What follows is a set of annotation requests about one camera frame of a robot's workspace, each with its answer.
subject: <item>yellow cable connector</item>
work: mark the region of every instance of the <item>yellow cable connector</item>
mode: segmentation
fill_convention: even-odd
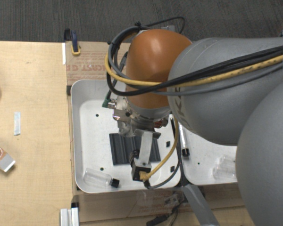
[[[169,151],[169,153],[166,155],[166,157],[154,168],[151,172],[146,173],[144,171],[140,171],[140,179],[143,181],[149,180],[149,178],[156,173],[165,163],[166,161],[170,158],[170,156],[173,154],[174,150],[176,149],[177,142],[178,142],[178,137],[179,137],[179,124],[176,118],[174,118],[174,123],[175,123],[175,138],[174,138],[174,143]]]
[[[254,64],[254,65],[246,66],[246,67],[241,68],[241,69],[233,70],[233,71],[230,71],[230,72],[222,73],[222,74],[219,74],[219,75],[214,75],[214,76],[199,79],[199,80],[189,81],[189,82],[182,83],[182,84],[179,84],[179,85],[174,85],[172,87],[188,87],[188,86],[196,86],[196,85],[213,83],[213,82],[229,79],[229,78],[232,78],[232,77],[235,77],[235,76],[238,76],[238,75],[243,75],[245,73],[250,73],[250,72],[253,72],[253,71],[258,70],[258,69],[263,69],[263,68],[266,68],[266,67],[269,67],[269,66],[272,66],[272,65],[276,65],[278,63],[281,63],[282,61],[283,61],[283,55],[280,55],[280,56],[271,58],[269,60]],[[106,57],[105,57],[105,68],[106,68],[107,73],[111,77],[113,77],[114,79],[116,79],[118,81],[126,83],[126,84],[139,85],[139,86],[154,86],[154,85],[158,85],[158,84],[162,83],[162,82],[149,82],[149,81],[135,81],[135,80],[123,78],[123,77],[115,74],[114,72],[112,72],[112,70],[109,67],[108,54],[106,54]]]

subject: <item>table surface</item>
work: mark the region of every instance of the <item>table surface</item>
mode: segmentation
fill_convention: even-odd
[[[59,210],[70,207],[66,84],[61,43],[0,41],[0,146],[16,160],[8,173],[0,171],[0,226],[57,226]],[[21,113],[18,136],[14,136],[14,112]],[[254,225],[244,207],[214,213],[221,225]],[[152,218],[82,225],[138,226]],[[192,212],[179,214],[174,226],[184,223],[199,225]]]

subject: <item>black bottle cap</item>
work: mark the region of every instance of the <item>black bottle cap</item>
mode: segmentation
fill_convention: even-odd
[[[112,179],[112,182],[111,182],[111,186],[112,186],[112,187],[118,187],[118,185],[119,185],[119,180],[113,178],[113,179]]]
[[[181,150],[181,153],[183,154],[184,157],[187,157],[190,155],[190,151],[188,148],[184,148],[183,150]]]

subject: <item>bottle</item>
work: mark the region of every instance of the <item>bottle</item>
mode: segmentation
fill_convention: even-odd
[[[98,187],[118,187],[119,180],[112,178],[109,174],[87,168],[83,177],[87,184]]]

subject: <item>white strip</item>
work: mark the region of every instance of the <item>white strip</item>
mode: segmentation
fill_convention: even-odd
[[[66,43],[62,43],[62,57],[63,57],[63,64],[66,64]]]
[[[14,113],[14,136],[21,133],[21,112]]]

